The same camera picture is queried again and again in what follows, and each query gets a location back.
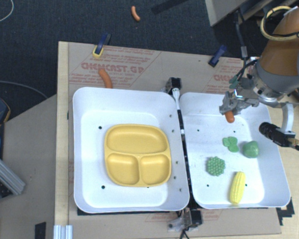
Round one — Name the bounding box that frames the orange toy sausage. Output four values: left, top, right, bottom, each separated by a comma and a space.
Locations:
129, 5, 142, 22
97, 68, 115, 89
224, 110, 236, 124

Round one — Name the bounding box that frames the yellow toy corn cob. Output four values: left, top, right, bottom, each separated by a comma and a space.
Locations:
228, 170, 247, 206

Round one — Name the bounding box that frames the thin black and white rod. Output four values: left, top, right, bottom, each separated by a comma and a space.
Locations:
164, 88, 201, 210

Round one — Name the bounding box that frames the yellow divided plate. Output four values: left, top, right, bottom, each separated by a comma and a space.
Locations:
100, 121, 176, 191

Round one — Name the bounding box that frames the green toy bell pepper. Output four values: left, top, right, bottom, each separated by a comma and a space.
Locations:
241, 139, 261, 160

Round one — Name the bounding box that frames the white plastic tray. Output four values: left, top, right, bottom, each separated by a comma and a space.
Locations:
64, 85, 198, 221
171, 91, 298, 216

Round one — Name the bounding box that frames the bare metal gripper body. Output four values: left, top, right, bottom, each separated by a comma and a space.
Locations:
222, 82, 288, 112

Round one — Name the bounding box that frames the green toy lettuce leaf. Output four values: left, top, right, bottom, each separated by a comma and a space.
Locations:
221, 136, 241, 154

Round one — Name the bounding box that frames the black cylinder on white bracket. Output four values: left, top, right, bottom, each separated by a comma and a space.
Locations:
257, 100, 299, 148

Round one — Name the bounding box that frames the brown cardboard board red print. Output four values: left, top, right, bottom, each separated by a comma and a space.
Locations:
54, 42, 295, 239

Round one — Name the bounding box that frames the green toy peas cluster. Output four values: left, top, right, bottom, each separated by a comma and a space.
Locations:
205, 155, 227, 178

